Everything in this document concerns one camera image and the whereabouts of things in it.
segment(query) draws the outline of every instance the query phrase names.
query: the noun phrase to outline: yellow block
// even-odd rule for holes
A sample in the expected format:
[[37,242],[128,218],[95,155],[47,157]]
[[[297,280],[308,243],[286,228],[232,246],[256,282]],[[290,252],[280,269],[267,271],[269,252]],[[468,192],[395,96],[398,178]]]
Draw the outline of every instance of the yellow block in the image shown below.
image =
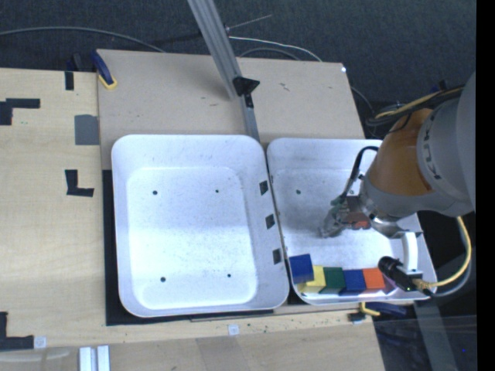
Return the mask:
[[302,293],[318,293],[322,288],[326,286],[325,274],[323,273],[323,266],[313,265],[312,271],[315,275],[313,281],[307,281],[305,283],[299,283],[297,288]]

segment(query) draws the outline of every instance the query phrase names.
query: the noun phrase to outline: wooden table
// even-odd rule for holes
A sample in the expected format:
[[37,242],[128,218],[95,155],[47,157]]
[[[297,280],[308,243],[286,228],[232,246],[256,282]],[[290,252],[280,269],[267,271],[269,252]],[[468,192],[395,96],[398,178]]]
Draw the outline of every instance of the wooden table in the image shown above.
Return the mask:
[[[43,355],[35,350],[23,356],[41,356],[45,364],[52,359],[51,369],[72,369],[66,365],[77,358],[74,348],[111,345],[112,369],[162,369],[164,362],[169,369],[210,369],[212,353],[232,345],[230,357],[222,355],[225,369],[301,369],[302,364],[317,369],[322,362],[384,369],[370,318],[360,325],[347,318],[355,305],[283,305],[272,315],[106,326],[102,169],[110,167],[108,152],[116,138],[140,132],[140,125],[152,121],[149,115],[129,124],[123,118],[128,110],[120,104],[116,112],[114,102],[148,95],[147,105],[154,109],[149,102],[153,97],[163,101],[149,89],[141,96],[133,94],[119,67],[132,63],[130,57],[155,64],[157,58],[174,62],[175,68],[157,66],[172,82],[174,73],[180,78],[192,67],[191,77],[205,87],[195,87],[191,80],[182,87],[162,82],[161,92],[175,100],[171,106],[196,98],[219,109],[216,115],[208,111],[205,126],[197,113],[205,106],[190,104],[196,110],[188,113],[184,105],[186,116],[195,118],[186,128],[187,121],[182,116],[172,119],[175,113],[161,103],[169,114],[168,126],[159,126],[160,132],[195,133],[198,122],[201,133],[205,128],[210,133],[242,133],[243,127],[236,121],[240,111],[231,112],[233,121],[215,119],[225,118],[222,111],[229,111],[230,101],[209,56],[118,51],[101,51],[101,55],[120,89],[104,89],[95,73],[73,73],[74,88],[66,90],[61,71],[0,69],[0,101],[40,99],[40,109],[16,108],[12,125],[0,126],[0,311],[9,313],[8,336],[44,337],[47,346]],[[245,76],[266,84],[254,93],[262,143],[291,134],[364,138],[339,63],[243,58],[240,65]],[[320,81],[314,83],[312,78],[317,77]],[[135,92],[143,80],[136,81]],[[74,120],[82,115],[99,117],[101,145],[76,145]],[[148,133],[157,131],[147,128]],[[77,169],[78,186],[93,188],[92,197],[67,195],[67,169]],[[237,325],[239,335],[229,336],[230,325]],[[56,357],[54,350],[60,348],[65,355]],[[19,352],[2,353],[0,368],[15,366],[9,360],[13,356],[20,356]],[[232,368],[232,361],[237,368]]]

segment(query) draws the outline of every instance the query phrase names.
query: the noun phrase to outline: orange block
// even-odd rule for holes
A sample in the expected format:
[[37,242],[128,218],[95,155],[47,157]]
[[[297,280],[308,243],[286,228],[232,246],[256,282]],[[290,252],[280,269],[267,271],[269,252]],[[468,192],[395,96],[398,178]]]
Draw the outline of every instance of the orange block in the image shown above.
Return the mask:
[[385,288],[384,275],[378,268],[364,268],[363,275],[367,293],[383,290]]

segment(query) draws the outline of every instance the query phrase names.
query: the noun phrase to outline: blue block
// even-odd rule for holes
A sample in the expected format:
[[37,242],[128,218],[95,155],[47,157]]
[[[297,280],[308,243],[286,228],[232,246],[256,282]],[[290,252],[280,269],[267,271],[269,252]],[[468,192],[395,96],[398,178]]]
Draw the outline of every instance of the blue block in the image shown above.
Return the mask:
[[346,288],[339,295],[358,295],[366,290],[366,281],[364,280],[363,270],[350,269],[343,272]]
[[289,257],[288,262],[291,266],[292,281],[294,284],[304,283],[315,279],[312,270],[311,256],[309,254]]

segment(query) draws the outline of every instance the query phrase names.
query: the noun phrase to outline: table surface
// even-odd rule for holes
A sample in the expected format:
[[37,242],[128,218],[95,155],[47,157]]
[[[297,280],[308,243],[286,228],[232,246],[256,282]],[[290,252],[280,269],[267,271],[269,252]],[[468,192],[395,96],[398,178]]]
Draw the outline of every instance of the table surface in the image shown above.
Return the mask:
[[[118,69],[121,63],[125,68],[135,59],[152,64],[150,62],[156,61],[159,55],[161,60],[171,63],[165,65],[164,72],[169,80],[175,78],[171,73],[177,70],[194,69],[191,77],[204,87],[192,87],[190,82],[163,83],[160,87],[175,102],[160,104],[163,114],[168,114],[168,126],[160,126],[159,133],[198,130],[200,133],[242,133],[243,126],[238,121],[241,113],[229,111],[231,102],[225,96],[209,56],[122,51],[102,51],[102,55],[112,70]],[[254,94],[258,129],[265,145],[273,138],[291,135],[364,138],[341,64],[243,58],[240,66],[244,75],[266,83]],[[234,324],[240,332],[236,335],[236,345],[242,347],[245,359],[245,356],[252,357],[246,360],[250,369],[261,367],[254,366],[254,358],[270,357],[267,348],[272,347],[275,353],[282,350],[283,342],[303,348],[308,337],[313,337],[312,345],[319,348],[320,360],[337,356],[346,364],[348,360],[343,358],[343,352],[349,359],[361,345],[361,348],[366,346],[367,368],[383,369],[370,318],[361,326],[353,325],[347,318],[356,310],[354,305],[283,305],[275,309],[274,314],[264,316],[106,326],[101,172],[110,166],[108,152],[112,142],[123,134],[139,132],[143,128],[140,125],[150,122],[148,117],[129,124],[129,120],[122,118],[125,108],[116,114],[114,102],[132,95],[146,97],[147,101],[162,97],[147,87],[142,89],[139,81],[145,78],[128,88],[125,76],[120,76],[118,70],[114,73],[121,87],[118,90],[104,89],[95,73],[79,72],[73,73],[74,89],[66,90],[64,72],[0,69],[0,101],[6,98],[41,100],[40,109],[14,109],[12,126],[0,127],[0,252],[3,256],[0,311],[9,313],[8,336],[43,336],[49,349],[110,344],[112,352],[120,350],[122,356],[126,350],[119,349],[118,344],[132,344],[136,350],[146,352],[154,347],[151,342],[161,342],[158,346],[164,342],[181,342],[174,345],[183,345],[180,353],[186,355],[188,345],[199,345],[198,339],[210,339],[211,342],[205,342],[213,345],[215,339],[228,337],[229,326]],[[190,98],[204,101],[213,109],[219,108],[213,115],[207,112],[209,124],[198,115],[198,104],[181,104]],[[296,103],[298,107],[291,107],[289,103]],[[147,105],[155,108],[153,103]],[[182,115],[176,114],[178,105],[183,106],[186,116],[194,117],[189,120],[189,127],[186,127],[187,121],[181,121]],[[230,114],[229,120],[222,121],[225,111]],[[99,118],[101,146],[76,145],[74,117],[84,114]],[[212,117],[220,117],[220,123]],[[68,196],[66,169],[77,169],[79,187],[94,188],[94,195]],[[330,341],[335,344],[341,339],[347,344],[339,344],[340,353],[323,353],[323,344]],[[205,361],[206,352],[201,353],[203,357],[199,362]],[[287,359],[292,358],[296,364],[297,353]],[[181,361],[184,364],[194,359],[192,356]],[[284,369],[289,369],[290,361],[282,363]],[[205,364],[197,369],[207,369]]]

